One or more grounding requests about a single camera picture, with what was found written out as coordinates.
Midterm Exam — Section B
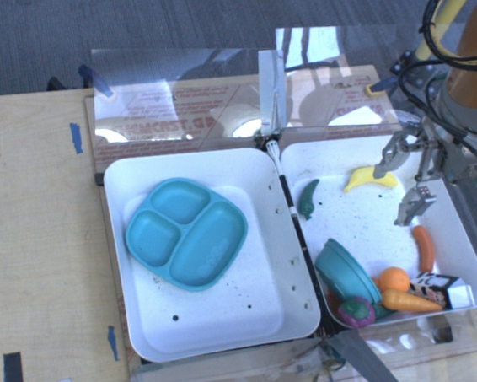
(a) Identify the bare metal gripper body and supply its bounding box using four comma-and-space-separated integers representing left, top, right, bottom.
402, 111, 477, 190

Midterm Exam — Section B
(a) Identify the yellow banana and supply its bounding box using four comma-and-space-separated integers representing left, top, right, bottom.
340, 163, 399, 195

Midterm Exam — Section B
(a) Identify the orange sausage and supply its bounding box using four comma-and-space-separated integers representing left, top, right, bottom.
410, 223, 437, 275

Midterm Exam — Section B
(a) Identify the white plastic tray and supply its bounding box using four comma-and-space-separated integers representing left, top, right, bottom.
277, 123, 477, 336
100, 138, 326, 368

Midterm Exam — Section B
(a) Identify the orange fruit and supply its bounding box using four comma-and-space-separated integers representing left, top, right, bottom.
376, 265, 412, 296

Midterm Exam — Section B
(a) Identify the black and white carton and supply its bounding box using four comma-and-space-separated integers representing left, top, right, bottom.
406, 266, 475, 315

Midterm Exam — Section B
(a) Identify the green pepper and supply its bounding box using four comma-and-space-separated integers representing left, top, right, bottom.
294, 178, 324, 222

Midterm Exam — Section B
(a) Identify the orange carrot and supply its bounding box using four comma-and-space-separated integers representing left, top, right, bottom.
371, 283, 444, 320

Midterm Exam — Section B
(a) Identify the teal bowl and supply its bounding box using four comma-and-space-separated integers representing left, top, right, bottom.
312, 233, 383, 310

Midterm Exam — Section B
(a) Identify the thin black and white rod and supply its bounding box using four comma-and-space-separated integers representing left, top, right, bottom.
265, 135, 331, 339

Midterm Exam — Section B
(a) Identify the purple and green toy vegetable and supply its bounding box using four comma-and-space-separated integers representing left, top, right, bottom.
336, 295, 378, 331

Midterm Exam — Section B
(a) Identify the blue divided plate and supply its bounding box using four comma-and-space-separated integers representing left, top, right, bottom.
119, 170, 255, 299

